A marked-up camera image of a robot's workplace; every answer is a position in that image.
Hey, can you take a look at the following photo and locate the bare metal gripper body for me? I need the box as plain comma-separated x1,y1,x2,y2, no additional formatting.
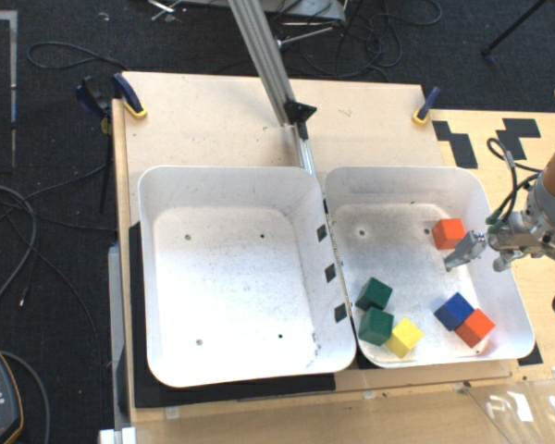
486,208,555,264

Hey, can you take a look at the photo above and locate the orange cube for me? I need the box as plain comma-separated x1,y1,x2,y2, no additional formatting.
453,307,497,350
431,217,467,252

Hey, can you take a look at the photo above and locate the blue cube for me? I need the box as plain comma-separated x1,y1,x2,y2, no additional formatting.
433,291,476,333

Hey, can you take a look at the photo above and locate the white plastic tray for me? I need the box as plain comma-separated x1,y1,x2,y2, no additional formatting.
137,165,358,389
324,166,537,370

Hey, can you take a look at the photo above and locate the green cube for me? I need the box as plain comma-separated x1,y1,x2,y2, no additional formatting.
354,277,394,313
357,306,395,348

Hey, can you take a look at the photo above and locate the yellow cube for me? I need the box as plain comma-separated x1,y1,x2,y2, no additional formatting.
384,316,426,360

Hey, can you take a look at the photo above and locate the pale wood board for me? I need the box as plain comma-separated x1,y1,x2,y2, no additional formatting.
119,70,513,393

